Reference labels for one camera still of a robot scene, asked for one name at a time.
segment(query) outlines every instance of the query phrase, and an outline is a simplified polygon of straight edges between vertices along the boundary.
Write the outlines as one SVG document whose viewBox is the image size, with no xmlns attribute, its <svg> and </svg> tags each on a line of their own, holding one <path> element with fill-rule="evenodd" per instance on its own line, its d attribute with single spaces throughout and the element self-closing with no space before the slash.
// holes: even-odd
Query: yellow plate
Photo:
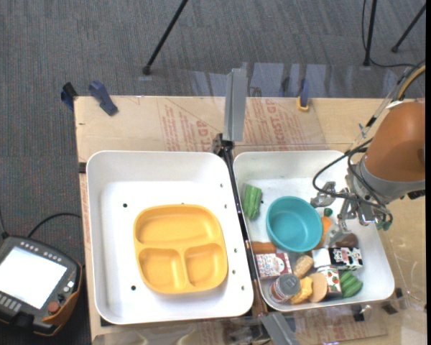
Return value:
<svg viewBox="0 0 431 345">
<path fill-rule="evenodd" d="M 209 290 L 226 277 L 222 228 L 205 207 L 176 204 L 146 208 L 137 215 L 133 234 L 141 277 L 158 293 Z"/>
</svg>

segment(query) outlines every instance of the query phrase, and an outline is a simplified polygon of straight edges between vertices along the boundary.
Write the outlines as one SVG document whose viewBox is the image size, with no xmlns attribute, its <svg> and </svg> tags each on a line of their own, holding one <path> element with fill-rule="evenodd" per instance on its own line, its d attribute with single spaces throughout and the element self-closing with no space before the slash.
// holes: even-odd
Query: gray carpet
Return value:
<svg viewBox="0 0 431 345">
<path fill-rule="evenodd" d="M 307 73 L 311 97 L 371 98 L 425 60 L 426 14 L 391 48 L 426 0 L 378 0 L 370 65 L 372 0 L 364 15 L 364 0 L 189 0 L 143 74 L 181 1 L 0 0 L 0 208 L 10 234 L 80 213 L 73 112 L 60 100 L 67 82 L 79 95 L 96 79 L 112 95 L 224 96 L 224 76 L 245 67 L 262 96 L 278 96 L 291 73 L 296 96 Z M 408 94 L 425 97 L 425 78 Z M 84 262 L 79 219 L 54 218 L 34 237 Z M 54 338 L 0 323 L 0 344 L 89 343 L 84 291 Z"/>
</svg>

